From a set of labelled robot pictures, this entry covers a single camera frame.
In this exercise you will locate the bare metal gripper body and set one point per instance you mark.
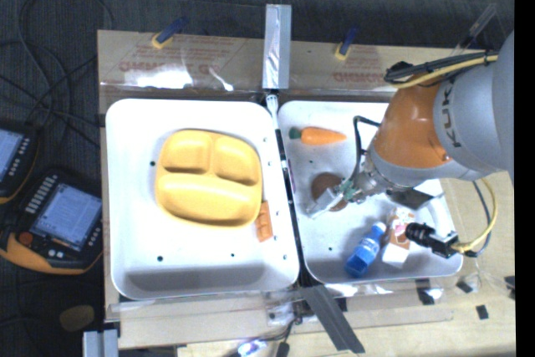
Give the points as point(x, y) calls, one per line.
point(364, 185)

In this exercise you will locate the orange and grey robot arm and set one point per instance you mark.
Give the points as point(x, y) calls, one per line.
point(468, 125)

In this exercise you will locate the blue plastic bottle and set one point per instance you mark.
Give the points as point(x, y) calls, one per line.
point(363, 253)

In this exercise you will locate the white plastic tray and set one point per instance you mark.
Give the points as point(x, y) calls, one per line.
point(138, 221)
point(322, 238)

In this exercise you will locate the brown cardboard board red print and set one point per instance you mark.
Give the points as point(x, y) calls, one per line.
point(317, 67)

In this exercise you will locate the brown round biscuit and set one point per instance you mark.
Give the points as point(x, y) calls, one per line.
point(322, 182)

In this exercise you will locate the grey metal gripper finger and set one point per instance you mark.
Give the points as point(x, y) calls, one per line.
point(330, 193)
point(316, 209)

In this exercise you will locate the black cylinder on white bracket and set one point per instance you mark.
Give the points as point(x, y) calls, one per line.
point(436, 240)

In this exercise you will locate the yellow divided plate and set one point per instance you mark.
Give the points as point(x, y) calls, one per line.
point(209, 180)

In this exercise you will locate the white and brown carton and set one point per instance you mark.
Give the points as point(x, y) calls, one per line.
point(397, 242)

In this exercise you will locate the orange carrot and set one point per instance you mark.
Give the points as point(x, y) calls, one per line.
point(322, 136)

